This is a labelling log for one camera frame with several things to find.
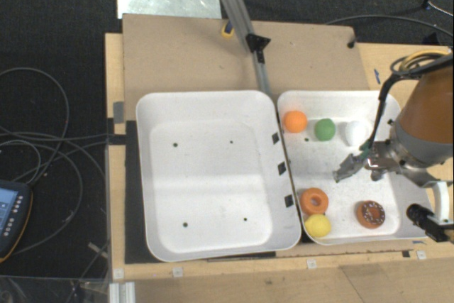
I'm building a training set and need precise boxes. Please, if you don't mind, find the brown cardboard board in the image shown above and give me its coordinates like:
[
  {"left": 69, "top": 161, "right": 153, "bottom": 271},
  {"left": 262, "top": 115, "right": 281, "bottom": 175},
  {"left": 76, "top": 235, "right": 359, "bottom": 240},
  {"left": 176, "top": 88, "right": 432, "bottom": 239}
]
[{"left": 122, "top": 13, "right": 415, "bottom": 259}]

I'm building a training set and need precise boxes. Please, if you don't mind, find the white ball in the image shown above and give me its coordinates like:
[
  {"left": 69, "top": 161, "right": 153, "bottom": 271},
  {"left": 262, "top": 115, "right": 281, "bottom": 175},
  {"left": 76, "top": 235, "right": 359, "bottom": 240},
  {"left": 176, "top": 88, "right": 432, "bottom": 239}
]
[{"left": 344, "top": 120, "right": 369, "bottom": 147}]

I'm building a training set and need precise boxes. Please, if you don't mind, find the orange ball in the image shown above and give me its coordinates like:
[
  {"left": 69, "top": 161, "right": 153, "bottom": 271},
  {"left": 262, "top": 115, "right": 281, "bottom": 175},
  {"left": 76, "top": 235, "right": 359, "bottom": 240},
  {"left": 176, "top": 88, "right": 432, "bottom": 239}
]
[{"left": 282, "top": 110, "right": 309, "bottom": 134}]

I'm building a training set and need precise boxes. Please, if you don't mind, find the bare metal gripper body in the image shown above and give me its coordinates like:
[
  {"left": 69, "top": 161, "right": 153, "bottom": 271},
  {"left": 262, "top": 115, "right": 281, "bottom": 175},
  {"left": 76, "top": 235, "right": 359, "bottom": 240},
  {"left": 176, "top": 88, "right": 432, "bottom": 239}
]
[{"left": 365, "top": 140, "right": 432, "bottom": 187}]

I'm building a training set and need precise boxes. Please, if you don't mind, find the green ball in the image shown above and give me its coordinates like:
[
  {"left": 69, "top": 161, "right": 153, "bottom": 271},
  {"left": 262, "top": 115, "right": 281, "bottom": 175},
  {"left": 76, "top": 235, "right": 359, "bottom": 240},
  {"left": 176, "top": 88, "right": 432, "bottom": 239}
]
[{"left": 314, "top": 118, "right": 337, "bottom": 142}]

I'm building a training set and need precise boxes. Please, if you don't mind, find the white plastic tray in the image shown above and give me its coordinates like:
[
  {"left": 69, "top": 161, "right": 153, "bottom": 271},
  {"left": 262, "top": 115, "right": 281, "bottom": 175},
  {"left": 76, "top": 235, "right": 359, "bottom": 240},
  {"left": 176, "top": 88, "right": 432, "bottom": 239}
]
[
  {"left": 135, "top": 89, "right": 303, "bottom": 263},
  {"left": 276, "top": 89, "right": 433, "bottom": 246}
]

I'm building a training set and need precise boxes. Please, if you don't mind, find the yellow ball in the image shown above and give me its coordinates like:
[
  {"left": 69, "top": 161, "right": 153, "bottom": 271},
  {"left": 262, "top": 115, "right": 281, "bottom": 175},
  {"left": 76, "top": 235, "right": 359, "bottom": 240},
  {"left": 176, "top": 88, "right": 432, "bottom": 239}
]
[{"left": 304, "top": 214, "right": 332, "bottom": 238}]

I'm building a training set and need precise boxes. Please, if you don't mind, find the brown sprinkled doughnut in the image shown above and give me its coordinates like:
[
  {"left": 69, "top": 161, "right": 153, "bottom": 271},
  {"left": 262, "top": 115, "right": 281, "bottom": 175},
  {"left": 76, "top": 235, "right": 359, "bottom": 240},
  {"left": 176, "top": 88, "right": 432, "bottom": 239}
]
[{"left": 356, "top": 200, "right": 387, "bottom": 229}]

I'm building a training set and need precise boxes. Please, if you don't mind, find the orange doughnut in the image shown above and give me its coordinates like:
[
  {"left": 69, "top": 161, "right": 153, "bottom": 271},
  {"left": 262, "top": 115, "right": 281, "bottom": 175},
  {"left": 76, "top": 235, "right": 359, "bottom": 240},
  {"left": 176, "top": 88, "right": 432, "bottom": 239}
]
[{"left": 299, "top": 187, "right": 330, "bottom": 216}]

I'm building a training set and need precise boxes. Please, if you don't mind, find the black cylinder on white bracket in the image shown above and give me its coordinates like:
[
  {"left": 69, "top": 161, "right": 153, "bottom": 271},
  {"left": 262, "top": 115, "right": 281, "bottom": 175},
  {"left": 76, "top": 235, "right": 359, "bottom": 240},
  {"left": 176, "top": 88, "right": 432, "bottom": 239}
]
[{"left": 406, "top": 180, "right": 454, "bottom": 243}]

